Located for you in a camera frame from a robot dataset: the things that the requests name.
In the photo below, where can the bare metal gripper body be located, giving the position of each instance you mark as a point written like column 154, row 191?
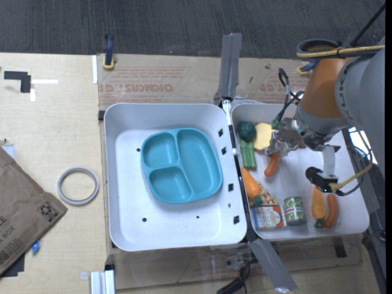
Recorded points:
column 291, row 133

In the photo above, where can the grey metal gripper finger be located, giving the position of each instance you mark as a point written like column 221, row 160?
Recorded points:
column 289, row 151
column 271, row 146

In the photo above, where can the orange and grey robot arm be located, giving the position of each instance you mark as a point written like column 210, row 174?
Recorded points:
column 355, row 84

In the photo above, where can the yellow round biscuit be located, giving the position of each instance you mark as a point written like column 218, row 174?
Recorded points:
column 262, row 136

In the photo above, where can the orange sausage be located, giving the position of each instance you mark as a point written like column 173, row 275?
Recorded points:
column 271, row 166
column 331, row 211

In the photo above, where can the green toy vegetable stalks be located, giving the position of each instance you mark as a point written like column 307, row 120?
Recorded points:
column 248, row 156

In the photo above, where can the green broccoli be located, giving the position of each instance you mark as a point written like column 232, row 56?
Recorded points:
column 247, row 130

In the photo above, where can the white plastic tray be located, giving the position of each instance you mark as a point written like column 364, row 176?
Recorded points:
column 294, row 182
column 171, row 225

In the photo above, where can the orange carrot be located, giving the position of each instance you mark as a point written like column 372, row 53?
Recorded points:
column 251, row 185

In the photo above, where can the pizza slice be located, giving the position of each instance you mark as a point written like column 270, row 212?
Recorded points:
column 268, row 198

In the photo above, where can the green can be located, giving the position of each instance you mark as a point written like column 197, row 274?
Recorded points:
column 294, row 210

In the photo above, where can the yellow-orange carrot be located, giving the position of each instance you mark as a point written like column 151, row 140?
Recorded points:
column 318, row 205

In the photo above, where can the orange and white carton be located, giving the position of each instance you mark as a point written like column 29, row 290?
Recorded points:
column 269, row 217

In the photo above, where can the blue divided plate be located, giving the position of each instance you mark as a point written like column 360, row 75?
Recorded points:
column 183, row 164

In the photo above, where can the brown cardboard board, red print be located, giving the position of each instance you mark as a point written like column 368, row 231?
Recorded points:
column 159, row 81

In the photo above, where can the white tape roll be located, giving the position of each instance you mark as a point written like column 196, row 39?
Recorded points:
column 62, row 194

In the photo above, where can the brown paper bag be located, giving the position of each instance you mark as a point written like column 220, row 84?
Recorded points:
column 21, row 204

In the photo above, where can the black cylinder on white bracket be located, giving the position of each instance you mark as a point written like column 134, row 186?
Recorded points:
column 320, row 179

